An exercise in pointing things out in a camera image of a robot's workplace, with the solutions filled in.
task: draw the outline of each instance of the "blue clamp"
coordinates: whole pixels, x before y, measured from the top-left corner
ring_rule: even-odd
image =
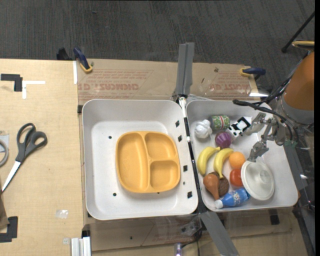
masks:
[[[257,80],[260,76],[264,76],[266,74],[266,70],[260,67],[250,67],[250,68],[240,68],[240,74],[243,77],[249,77],[250,75],[256,75],[254,77]]]
[[[82,51],[75,47],[73,48],[75,59],[79,59],[80,67],[83,69],[84,72],[90,73],[92,71],[92,66],[88,63],[86,56],[82,53]]]

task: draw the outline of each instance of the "purple onion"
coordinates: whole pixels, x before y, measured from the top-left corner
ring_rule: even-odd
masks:
[[[221,149],[229,148],[231,145],[231,136],[226,131],[220,131],[214,138],[215,144]]]

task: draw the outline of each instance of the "yellow divided plate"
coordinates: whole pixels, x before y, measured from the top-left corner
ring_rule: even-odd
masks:
[[[156,131],[132,131],[116,143],[115,164],[121,185],[131,192],[156,193],[173,189],[180,180],[175,142]]]

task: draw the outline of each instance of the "toy banana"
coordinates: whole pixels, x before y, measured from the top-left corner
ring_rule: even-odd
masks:
[[[217,152],[219,150],[220,150],[219,146],[218,147],[207,146],[204,150],[201,151],[201,153],[196,161],[196,167],[202,176],[204,176],[206,174],[208,159],[215,152]]]
[[[230,147],[223,148],[216,154],[213,160],[213,169],[219,174],[220,179],[223,178],[222,167],[224,166],[224,162],[233,151],[233,148]]]

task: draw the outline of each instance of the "gray carpet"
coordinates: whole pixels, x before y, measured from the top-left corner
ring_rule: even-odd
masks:
[[[194,42],[194,62],[264,68],[258,86],[270,91],[306,53],[281,48],[314,10],[315,0],[1,0],[0,58],[55,60],[77,46],[87,58],[176,62]],[[297,38],[314,40],[314,18]]]

